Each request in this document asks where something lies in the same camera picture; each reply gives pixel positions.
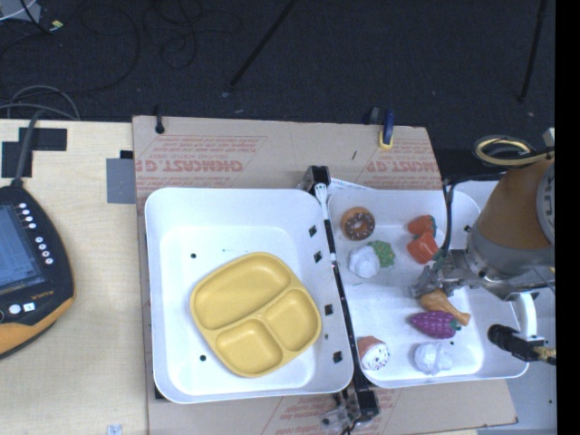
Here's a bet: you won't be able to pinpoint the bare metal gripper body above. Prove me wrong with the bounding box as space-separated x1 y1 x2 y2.
438 247 498 299

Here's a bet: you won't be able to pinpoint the brown chicken drumstick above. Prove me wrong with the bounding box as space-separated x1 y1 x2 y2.
419 287 472 327

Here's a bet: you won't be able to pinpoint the orange bell pepper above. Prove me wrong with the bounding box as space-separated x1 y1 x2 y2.
405 232 440 266

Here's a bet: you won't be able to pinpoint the white plastic tray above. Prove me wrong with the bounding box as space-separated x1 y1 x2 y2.
143 186 355 405
326 188 531 390

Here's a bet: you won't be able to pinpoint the purple grapes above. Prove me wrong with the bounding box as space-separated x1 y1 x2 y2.
408 310 462 341

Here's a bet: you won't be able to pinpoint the green grapes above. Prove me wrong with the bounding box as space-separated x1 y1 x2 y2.
367 239 397 269

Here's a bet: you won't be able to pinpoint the red strawberry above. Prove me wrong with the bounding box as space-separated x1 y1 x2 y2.
406 214 438 237

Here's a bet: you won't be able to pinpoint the white cauliflower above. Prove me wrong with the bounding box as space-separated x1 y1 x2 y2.
347 245 382 280

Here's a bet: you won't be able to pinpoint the white garlic bulb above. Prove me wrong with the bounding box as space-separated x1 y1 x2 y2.
412 341 455 376

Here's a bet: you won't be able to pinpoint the thin black and white rod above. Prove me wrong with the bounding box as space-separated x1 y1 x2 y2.
314 182 369 394

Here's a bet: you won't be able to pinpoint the white ice cream cone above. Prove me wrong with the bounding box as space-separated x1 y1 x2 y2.
356 334 392 372

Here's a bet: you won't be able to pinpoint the brown chocolate doughnut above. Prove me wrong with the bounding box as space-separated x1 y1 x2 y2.
339 206 377 243

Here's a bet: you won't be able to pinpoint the yellow divided plate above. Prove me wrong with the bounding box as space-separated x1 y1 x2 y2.
188 251 324 379

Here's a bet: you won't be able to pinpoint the brown cardboard board red print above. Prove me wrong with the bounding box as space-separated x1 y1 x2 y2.
130 114 519 435

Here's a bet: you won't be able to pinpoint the black cylinder on white bracket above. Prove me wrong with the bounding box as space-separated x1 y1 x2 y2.
487 289 546 363

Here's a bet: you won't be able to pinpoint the black block with thin wires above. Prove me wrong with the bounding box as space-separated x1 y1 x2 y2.
354 388 380 421
304 165 331 194

